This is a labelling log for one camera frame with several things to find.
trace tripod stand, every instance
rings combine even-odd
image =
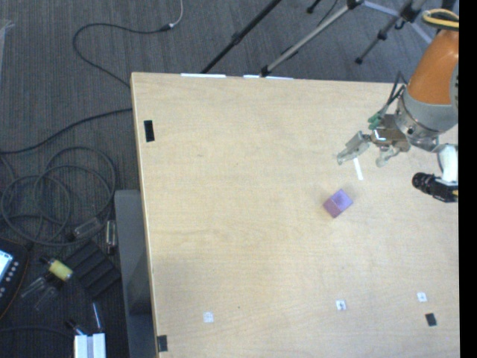
[[[252,31],[282,0],[272,0],[259,12],[241,31],[232,35],[232,41],[227,45],[200,73],[207,73],[220,61],[234,46],[237,46],[247,34]],[[308,13],[312,13],[321,0],[316,0],[307,8]]]
[[[280,57],[278,57],[273,63],[266,65],[262,68],[260,75],[265,77],[281,63],[286,61],[287,59],[294,56],[300,48],[302,48],[305,44],[313,40],[318,34],[328,28],[333,22],[338,20],[342,17],[345,13],[349,12],[350,10],[355,9],[359,5],[363,3],[364,0],[347,0],[347,3],[344,7],[338,10],[335,14],[331,15],[327,20],[323,21],[319,26],[316,27],[310,34],[302,38],[298,43],[288,48],[286,51],[282,53]],[[399,15],[405,22],[413,22],[414,19],[420,12],[420,9],[424,5],[427,0],[408,0],[405,6],[399,12]],[[356,59],[357,63],[362,62],[362,58],[375,46],[375,44],[379,40],[385,40],[386,33],[396,24],[399,17],[394,17],[379,33],[378,38],[366,49],[366,51]]]

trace white object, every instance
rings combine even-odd
[[[336,308],[338,310],[346,310],[346,301],[345,300],[336,300]]]
[[[226,78],[226,75],[208,75],[205,73],[180,73],[182,77],[199,77],[199,78]]]
[[[454,145],[446,145],[439,152],[440,164],[442,165],[442,180],[456,182],[458,179],[458,156]]]
[[[354,158],[353,162],[355,163],[356,174],[358,175],[358,180],[364,180],[363,172],[361,170],[361,166],[359,165],[358,158]]]
[[[427,302],[426,293],[424,292],[417,293],[417,299],[419,300],[419,302]]]
[[[104,333],[75,336],[73,350],[75,358],[106,358],[106,336]]]
[[[211,324],[214,321],[214,313],[212,312],[204,312],[203,313],[203,321],[206,324]]]

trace white marker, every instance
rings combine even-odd
[[[353,162],[355,163],[356,174],[358,175],[358,180],[363,180],[363,173],[361,171],[361,166],[359,165],[358,158],[354,158]]]
[[[197,78],[227,78],[226,75],[208,75],[204,73],[195,74],[195,73],[180,73],[181,77],[197,77]]]
[[[214,313],[212,312],[203,312],[203,321],[206,324],[211,324],[214,321]]]
[[[426,293],[424,292],[417,293],[417,299],[419,300],[419,302],[427,302]]]
[[[336,300],[336,308],[338,310],[346,310],[346,302],[344,300]]]

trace gray carpet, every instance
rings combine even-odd
[[[231,36],[270,1],[183,0],[183,18],[170,31],[141,35],[94,26],[78,35],[77,45],[84,57],[125,82],[133,71],[199,73],[230,43]],[[313,14],[308,14],[306,8],[313,1],[283,0],[210,72],[259,74],[263,66],[313,32],[335,2],[323,0]],[[342,8],[345,1],[338,0],[333,12]],[[405,0],[368,1],[399,10]],[[423,9],[441,4],[442,0],[428,0]],[[453,10],[459,13],[459,0]],[[114,213],[108,213],[112,205],[107,201],[112,177],[96,151],[78,148],[66,151],[58,157],[61,162],[56,159],[53,162],[75,167],[55,169],[49,172],[49,179],[44,180],[40,191],[33,188],[35,177],[44,173],[51,166],[50,158],[63,149],[81,145],[99,150],[111,160],[116,171],[114,189],[139,188],[130,90],[81,60],[73,49],[72,38],[89,23],[106,22],[152,31],[176,21],[179,14],[180,0],[0,0],[0,19],[13,23],[5,35],[4,54],[0,58],[0,193],[14,197],[13,202],[5,200],[12,217],[24,215],[15,217],[15,229],[0,217],[1,237],[25,243],[27,240],[18,232],[21,230],[38,240],[47,240],[61,224],[47,225],[45,216],[42,220],[41,215],[47,212],[53,219],[64,219],[70,206],[69,227],[95,214],[103,222],[114,218]],[[362,65],[355,63],[390,18],[377,10],[357,7],[275,68],[273,75],[392,82],[401,72],[409,78],[427,46],[409,24],[401,30],[391,30],[388,39],[380,42]],[[420,20],[417,23],[430,37],[434,36],[434,29]],[[81,122],[116,110],[121,111]],[[27,176],[33,178],[19,180],[10,191],[11,182]],[[104,177],[106,186],[98,176]],[[37,236],[39,223],[42,233]],[[104,251],[104,233],[101,231],[92,239]],[[48,254],[64,259],[76,248],[78,245],[58,248],[34,243],[24,286],[45,271],[45,266],[38,263],[39,256]],[[120,256],[108,258],[119,267]],[[127,336],[120,283],[98,301],[104,314],[108,356],[125,358]],[[58,297],[42,311],[33,310],[33,304],[31,299],[15,301],[0,319],[0,329],[47,326],[70,337],[41,330],[3,332],[0,357],[69,357],[72,332],[64,326],[64,321],[73,318],[94,330],[91,299],[77,281],[65,284]]]

